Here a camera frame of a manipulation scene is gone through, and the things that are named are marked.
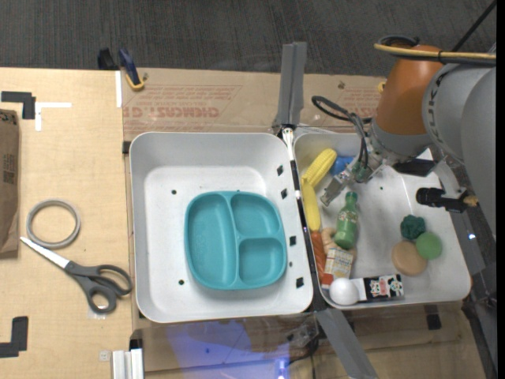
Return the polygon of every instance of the brown paper bag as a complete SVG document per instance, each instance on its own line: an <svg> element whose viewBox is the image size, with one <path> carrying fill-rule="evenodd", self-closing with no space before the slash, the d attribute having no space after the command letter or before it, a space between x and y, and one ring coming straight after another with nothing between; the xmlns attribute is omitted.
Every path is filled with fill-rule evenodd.
<svg viewBox="0 0 505 379"><path fill-rule="evenodd" d="M0 253L19 243L19 135L17 113L0 110Z"/></svg>

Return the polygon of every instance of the bottle label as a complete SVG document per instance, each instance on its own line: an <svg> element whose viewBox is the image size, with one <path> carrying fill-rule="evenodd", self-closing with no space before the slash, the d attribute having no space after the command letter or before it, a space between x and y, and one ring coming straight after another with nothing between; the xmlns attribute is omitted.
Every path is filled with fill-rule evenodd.
<svg viewBox="0 0 505 379"><path fill-rule="evenodd" d="M338 220L341 220L342 222L351 222L356 224L357 223L357 213L356 212L351 212L351 211L342 211L339 213L337 216Z"/></svg>

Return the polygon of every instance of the scissors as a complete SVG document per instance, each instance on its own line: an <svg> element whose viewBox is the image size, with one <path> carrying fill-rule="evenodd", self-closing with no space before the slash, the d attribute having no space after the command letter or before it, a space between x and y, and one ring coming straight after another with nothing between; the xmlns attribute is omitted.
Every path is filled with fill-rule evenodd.
<svg viewBox="0 0 505 379"><path fill-rule="evenodd" d="M67 274L72 276L84 290L89 306L96 313L109 313L116 308L116 298L130 293L133 289L132 280L123 269L115 265L96 265L94 267L83 267L71 260L48 250L32 240L21 237L21 241L32 247L37 253L43 255L48 260L54 262ZM124 278L124 286L120 286L115 280L103 276L103 272L115 272ZM107 300L106 306L99 306L93 300L94 295L102 295Z"/></svg>

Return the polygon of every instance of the bottle cap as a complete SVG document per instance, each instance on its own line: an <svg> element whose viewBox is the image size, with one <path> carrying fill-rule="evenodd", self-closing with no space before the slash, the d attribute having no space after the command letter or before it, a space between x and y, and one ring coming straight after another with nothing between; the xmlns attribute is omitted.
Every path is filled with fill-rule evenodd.
<svg viewBox="0 0 505 379"><path fill-rule="evenodd" d="M355 193L354 191L349 191L347 194L346 194L346 199L347 198L353 198L355 201L357 201L357 193Z"/></svg>

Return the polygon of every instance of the white plastic tray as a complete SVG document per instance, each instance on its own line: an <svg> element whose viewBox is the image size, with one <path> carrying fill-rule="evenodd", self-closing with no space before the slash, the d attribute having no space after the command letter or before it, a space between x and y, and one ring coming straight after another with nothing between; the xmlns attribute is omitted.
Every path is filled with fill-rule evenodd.
<svg viewBox="0 0 505 379"><path fill-rule="evenodd" d="M144 133L131 144L130 166L137 305L146 318L175 323L267 316L300 313L310 305L309 262L280 139L267 133ZM185 260L185 210L197 195L219 190L258 193L279 210L288 266L272 285L219 291L192 277ZM297 287L299 279L304 284Z"/></svg>
<svg viewBox="0 0 505 379"><path fill-rule="evenodd" d="M306 133L296 139L294 154L299 174L302 175L309 164L323 149L333 148L340 156L354 156L360 141L355 134L347 133ZM431 159L427 151L421 158ZM330 182L327 177L317 186L319 198ZM416 192L421 187L440 188L439 179L431 173L428 177L414 177L399 174L390 167L384 168L366 184L354 184L352 190L358 194L359 233L357 237L357 258L351 269L351 278L379 276L395 272L391 261L392 247L402 240L400 223L407 215L421 216L426 228L442 240L442 255L428 262L427 269L419 276L402 276L405 289L403 300L358 303L339 306L332 302L329 294L321 290L325 300L339 309L364 309L416 303L451 302L461 300L469 294L470 276L466 267L458 237L451 216L443 208L419 205ZM320 200L322 227L333 227L336 216L344 205L346 189L328 207Z"/></svg>

